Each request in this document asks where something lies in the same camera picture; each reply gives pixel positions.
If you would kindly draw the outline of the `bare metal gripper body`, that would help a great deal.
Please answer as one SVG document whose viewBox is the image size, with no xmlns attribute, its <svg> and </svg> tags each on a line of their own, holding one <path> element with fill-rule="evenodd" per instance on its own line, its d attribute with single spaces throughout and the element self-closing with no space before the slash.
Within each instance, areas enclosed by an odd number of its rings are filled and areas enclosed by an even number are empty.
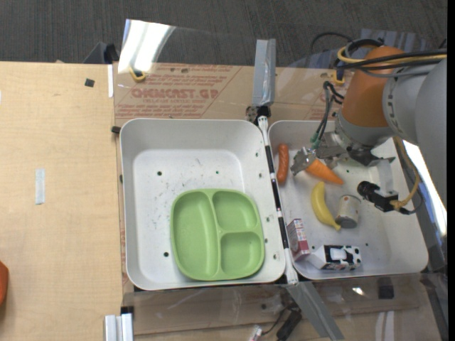
<svg viewBox="0 0 455 341">
<path fill-rule="evenodd" d="M 316 155 L 321 159 L 351 158 L 363 166 L 376 166 L 381 161 L 392 163 L 395 157 L 377 157 L 372 153 L 372 146 L 365 146 L 351 140 L 341 132 L 325 132 L 316 149 Z"/>
</svg>

